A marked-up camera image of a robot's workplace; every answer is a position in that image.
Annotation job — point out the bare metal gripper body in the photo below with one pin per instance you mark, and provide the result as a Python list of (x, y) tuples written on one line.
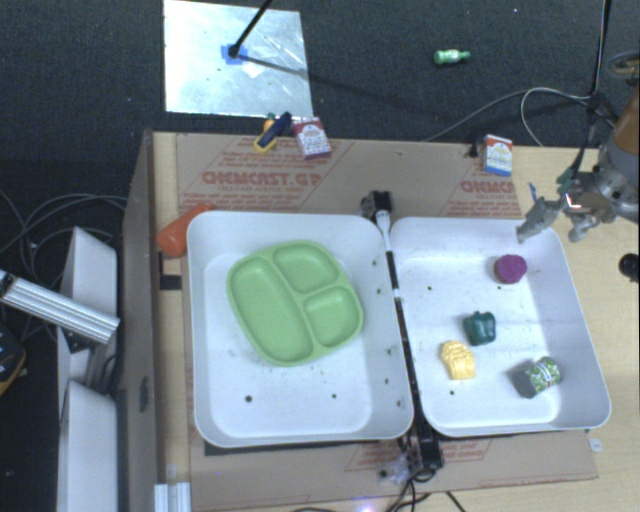
[(619, 196)]

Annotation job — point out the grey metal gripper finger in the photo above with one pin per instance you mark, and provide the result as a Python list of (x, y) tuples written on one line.
[(583, 229), (539, 220)]

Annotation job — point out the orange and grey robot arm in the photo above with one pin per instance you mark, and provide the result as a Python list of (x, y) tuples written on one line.
[(631, 131)]

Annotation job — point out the purple toy grapes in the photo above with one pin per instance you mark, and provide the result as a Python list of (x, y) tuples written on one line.
[(510, 269)]

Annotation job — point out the red and white carton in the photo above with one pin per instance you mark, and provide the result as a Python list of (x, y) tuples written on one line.
[(311, 139), (498, 156)]

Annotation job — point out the dark green toy pepper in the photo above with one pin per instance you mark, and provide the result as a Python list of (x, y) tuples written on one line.
[(479, 328)]

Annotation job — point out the small can, green label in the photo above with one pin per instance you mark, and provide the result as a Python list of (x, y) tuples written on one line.
[(539, 376)]

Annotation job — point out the thin black and white rod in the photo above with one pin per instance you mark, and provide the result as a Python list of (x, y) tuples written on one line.
[(397, 295)]

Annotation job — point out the yellow toy fries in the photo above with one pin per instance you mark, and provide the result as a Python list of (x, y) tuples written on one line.
[(457, 361)]

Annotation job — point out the small green bottle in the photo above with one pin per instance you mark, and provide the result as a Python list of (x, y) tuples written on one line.
[(448, 56)]

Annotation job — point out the white plastic tray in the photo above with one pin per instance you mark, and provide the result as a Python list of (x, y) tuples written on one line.
[(295, 400), (475, 405)]

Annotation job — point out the brown cardboard board, red print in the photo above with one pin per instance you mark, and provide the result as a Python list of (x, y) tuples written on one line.
[(280, 185)]

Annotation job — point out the green divided plate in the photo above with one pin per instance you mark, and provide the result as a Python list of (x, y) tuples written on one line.
[(270, 300)]

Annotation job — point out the orange toy bottle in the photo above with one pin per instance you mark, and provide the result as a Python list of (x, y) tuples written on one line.
[(175, 235)]

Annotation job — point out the black cylinder on white bracket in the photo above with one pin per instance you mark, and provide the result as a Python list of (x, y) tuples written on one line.
[(629, 265)]

